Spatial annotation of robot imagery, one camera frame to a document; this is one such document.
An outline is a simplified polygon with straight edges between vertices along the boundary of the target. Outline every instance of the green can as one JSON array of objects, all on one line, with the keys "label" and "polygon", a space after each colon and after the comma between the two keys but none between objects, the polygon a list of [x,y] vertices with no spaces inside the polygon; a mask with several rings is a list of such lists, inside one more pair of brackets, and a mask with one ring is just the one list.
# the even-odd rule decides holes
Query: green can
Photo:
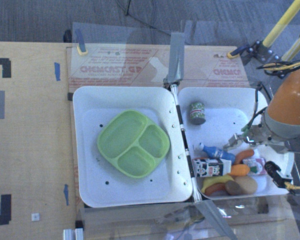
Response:
[{"label": "green can", "polygon": [[206,121],[205,105],[202,102],[190,104],[190,122],[194,125],[202,125]]}]

